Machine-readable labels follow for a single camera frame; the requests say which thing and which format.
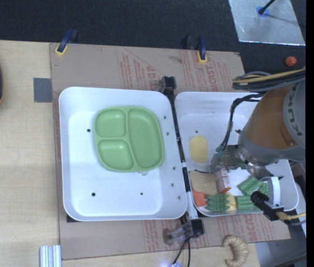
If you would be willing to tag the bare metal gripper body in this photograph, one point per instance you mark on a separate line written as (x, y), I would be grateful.
(229, 158)

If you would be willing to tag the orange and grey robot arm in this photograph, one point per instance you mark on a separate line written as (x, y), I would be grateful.
(268, 121)

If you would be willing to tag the brown sausage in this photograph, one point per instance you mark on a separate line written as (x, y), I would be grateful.
(223, 181)

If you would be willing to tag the yellow oval toy food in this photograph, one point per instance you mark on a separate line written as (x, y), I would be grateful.
(198, 149)

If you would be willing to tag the green pea pod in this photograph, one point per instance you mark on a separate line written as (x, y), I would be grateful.
(248, 185)
(244, 202)
(218, 203)

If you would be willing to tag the tan bread slice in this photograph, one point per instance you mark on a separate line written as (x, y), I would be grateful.
(202, 182)

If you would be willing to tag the yellow toy corn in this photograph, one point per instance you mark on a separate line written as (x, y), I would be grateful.
(231, 202)

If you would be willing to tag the orange carrot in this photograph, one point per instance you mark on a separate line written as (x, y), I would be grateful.
(199, 199)

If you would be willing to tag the white plastic tray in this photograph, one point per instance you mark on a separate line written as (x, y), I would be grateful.
(112, 193)
(206, 113)

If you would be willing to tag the thin black and white rod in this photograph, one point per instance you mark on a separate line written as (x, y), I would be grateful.
(179, 146)

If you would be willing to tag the green divided plate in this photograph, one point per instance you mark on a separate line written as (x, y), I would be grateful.
(142, 138)

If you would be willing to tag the tan croissant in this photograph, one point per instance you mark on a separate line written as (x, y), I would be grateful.
(238, 249)

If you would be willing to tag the small orange cap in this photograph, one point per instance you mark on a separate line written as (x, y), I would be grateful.
(290, 61)

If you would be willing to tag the brown cardboard board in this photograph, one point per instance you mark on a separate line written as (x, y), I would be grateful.
(95, 65)

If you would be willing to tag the black cylinder on white bracket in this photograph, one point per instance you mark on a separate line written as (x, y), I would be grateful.
(265, 204)

